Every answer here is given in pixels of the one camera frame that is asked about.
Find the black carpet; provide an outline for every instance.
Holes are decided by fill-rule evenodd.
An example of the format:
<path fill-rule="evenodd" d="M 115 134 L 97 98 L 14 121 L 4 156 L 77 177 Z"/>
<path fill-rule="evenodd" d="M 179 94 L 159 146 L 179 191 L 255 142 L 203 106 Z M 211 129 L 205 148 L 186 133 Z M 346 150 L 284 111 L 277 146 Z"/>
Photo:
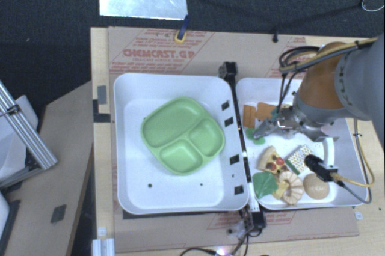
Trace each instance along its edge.
<path fill-rule="evenodd" d="M 187 0 L 190 29 L 372 37 L 384 10 L 360 0 Z M 0 0 L 0 80 L 35 110 L 90 80 L 90 28 L 178 28 L 180 22 L 99 16 L 99 0 Z M 384 0 L 366 0 L 368 8 Z"/>

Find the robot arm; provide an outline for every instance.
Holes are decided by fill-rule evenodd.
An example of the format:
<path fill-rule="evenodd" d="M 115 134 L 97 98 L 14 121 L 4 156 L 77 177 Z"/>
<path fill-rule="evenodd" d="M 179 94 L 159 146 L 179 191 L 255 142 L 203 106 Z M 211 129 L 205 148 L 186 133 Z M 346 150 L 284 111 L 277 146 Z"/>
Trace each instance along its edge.
<path fill-rule="evenodd" d="M 290 126 L 313 141 L 322 141 L 326 137 L 322 126 L 351 117 L 372 120 L 384 148 L 384 34 L 362 46 L 345 46 L 332 43 L 317 53 L 321 56 L 341 49 L 341 55 L 324 56 L 325 60 L 308 68 L 292 108 L 278 110 L 273 122 L 262 123 L 255 138 Z"/>

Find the yellow cable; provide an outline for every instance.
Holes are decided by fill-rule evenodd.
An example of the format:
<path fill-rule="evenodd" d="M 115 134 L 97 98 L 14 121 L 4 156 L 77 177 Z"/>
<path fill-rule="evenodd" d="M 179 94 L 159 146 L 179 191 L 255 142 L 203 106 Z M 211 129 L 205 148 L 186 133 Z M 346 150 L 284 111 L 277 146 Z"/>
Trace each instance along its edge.
<path fill-rule="evenodd" d="M 374 183 L 375 183 L 375 178 L 374 178 L 374 174 L 373 174 L 373 171 L 372 169 L 370 168 L 369 164 L 368 164 L 368 161 L 366 160 L 366 157 L 365 157 L 365 154 L 362 150 L 362 146 L 361 146 L 361 142 L 360 142 L 360 138 L 359 136 L 357 135 L 356 136 L 357 140 L 358 140 L 358 146 L 359 146 L 359 150 L 361 151 L 361 154 L 362 154 L 362 158 L 364 160 L 364 163 L 372 177 L 372 182 L 369 183 L 369 184 L 365 184 L 365 183 L 359 183 L 359 182 L 356 182 L 354 180 L 351 180 L 351 179 L 347 179 L 339 174 L 337 174 L 336 172 L 335 173 L 332 173 L 330 174 L 336 181 L 345 181 L 345 182 L 348 182 L 348 183 L 351 183 L 351 184 L 354 184 L 356 186 L 361 186 L 361 187 L 373 187 Z"/>
<path fill-rule="evenodd" d="M 305 60 L 305 61 L 302 61 L 298 64 L 291 64 L 291 65 L 288 65 L 286 67 L 280 67 L 279 68 L 279 71 L 281 73 L 288 73 L 290 72 L 291 70 L 293 69 L 300 69 L 302 66 L 305 66 L 305 65 L 308 65 L 318 59 L 321 59 L 329 54 L 332 54 L 332 53 L 335 53 L 335 52 L 338 52 L 340 50 L 345 50 L 345 49 L 348 49 L 348 48 L 351 48 L 351 47 L 356 47 L 356 46 L 365 46 L 367 44 L 371 44 L 373 42 L 375 42 L 377 40 L 377 37 L 375 38 L 370 38 L 370 39 L 365 39 L 365 40 L 361 40 L 361 41 L 357 41 L 357 42 L 354 42 L 354 43 L 348 43 L 348 44 L 344 44 L 343 46 L 338 46 L 338 47 L 333 47 L 331 48 L 330 50 L 327 50 L 323 53 L 318 53 L 317 55 Z"/>

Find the pizza slice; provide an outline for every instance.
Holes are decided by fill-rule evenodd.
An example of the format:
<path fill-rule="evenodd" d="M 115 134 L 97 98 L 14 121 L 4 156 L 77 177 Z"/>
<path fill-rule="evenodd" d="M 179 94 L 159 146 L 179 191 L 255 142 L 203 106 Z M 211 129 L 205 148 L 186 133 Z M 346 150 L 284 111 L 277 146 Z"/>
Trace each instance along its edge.
<path fill-rule="evenodd" d="M 265 150 L 258 161 L 257 168 L 261 171 L 271 172 L 274 175 L 289 170 L 285 161 L 279 156 L 274 146 L 270 146 Z"/>

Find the green plate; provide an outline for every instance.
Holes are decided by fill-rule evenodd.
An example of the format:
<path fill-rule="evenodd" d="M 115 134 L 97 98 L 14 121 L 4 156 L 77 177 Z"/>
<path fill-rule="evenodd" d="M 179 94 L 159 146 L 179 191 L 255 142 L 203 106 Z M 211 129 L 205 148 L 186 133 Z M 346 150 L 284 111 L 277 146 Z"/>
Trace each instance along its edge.
<path fill-rule="evenodd" d="M 152 154 L 171 172 L 191 174 L 224 147 L 224 134 L 194 99 L 178 97 L 148 115 L 141 137 Z"/>

